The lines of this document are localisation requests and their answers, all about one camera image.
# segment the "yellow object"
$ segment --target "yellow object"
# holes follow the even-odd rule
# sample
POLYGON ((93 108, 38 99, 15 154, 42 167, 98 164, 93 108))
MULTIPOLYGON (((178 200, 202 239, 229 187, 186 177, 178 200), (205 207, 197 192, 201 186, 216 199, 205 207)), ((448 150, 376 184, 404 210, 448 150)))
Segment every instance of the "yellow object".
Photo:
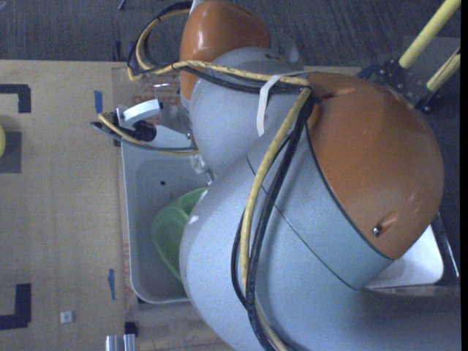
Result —
POLYGON ((424 48, 429 45, 460 5, 461 0, 445 0, 442 3, 422 32, 419 33, 415 41, 400 58, 399 64, 401 67, 408 69, 415 63, 416 59, 424 51, 424 48))
POLYGON ((7 145, 7 136, 5 135, 5 131, 3 130, 3 127, 1 127, 0 125, 0 157, 3 156, 6 145, 7 145))
POLYGON ((436 74, 427 82, 426 86, 432 92, 441 88, 448 78, 450 78, 461 66, 461 54, 458 53, 450 57, 436 74))

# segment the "green bowl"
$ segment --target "green bowl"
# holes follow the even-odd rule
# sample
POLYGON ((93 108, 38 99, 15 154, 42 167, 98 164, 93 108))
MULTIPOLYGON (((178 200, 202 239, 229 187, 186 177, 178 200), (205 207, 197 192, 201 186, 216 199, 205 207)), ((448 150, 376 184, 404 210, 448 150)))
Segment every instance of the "green bowl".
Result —
POLYGON ((206 187, 187 192, 162 208, 153 219, 151 240, 173 275, 182 282, 178 267, 178 252, 190 212, 206 187))

